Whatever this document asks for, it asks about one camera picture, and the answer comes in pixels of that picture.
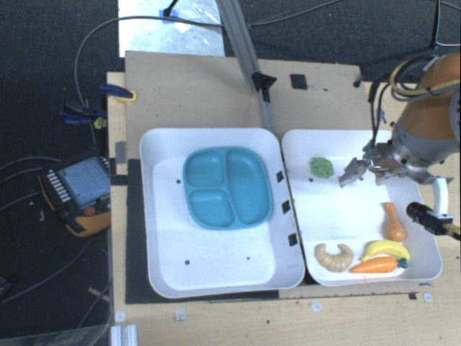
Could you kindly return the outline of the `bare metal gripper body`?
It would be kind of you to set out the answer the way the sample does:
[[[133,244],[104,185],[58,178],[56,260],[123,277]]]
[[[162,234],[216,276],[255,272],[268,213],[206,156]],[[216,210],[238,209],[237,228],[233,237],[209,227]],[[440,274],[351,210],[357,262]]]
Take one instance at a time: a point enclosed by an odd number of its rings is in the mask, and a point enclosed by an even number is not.
[[[371,151],[368,170],[395,172],[395,177],[408,177],[416,183],[432,183],[430,163],[421,160],[399,142],[377,143]]]

